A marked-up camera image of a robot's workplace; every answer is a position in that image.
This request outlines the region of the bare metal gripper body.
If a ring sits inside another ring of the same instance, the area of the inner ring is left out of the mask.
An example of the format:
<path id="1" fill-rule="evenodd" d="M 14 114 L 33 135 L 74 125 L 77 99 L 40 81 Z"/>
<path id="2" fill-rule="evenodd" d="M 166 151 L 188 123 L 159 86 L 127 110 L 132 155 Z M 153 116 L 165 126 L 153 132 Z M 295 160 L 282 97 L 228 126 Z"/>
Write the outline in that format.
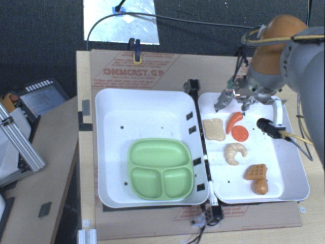
<path id="1" fill-rule="evenodd" d="M 275 91 L 264 88 L 251 75 L 232 77 L 229 80 L 229 90 L 231 96 L 244 105 L 252 105 L 255 102 L 272 105 L 274 102 L 272 97 Z"/>

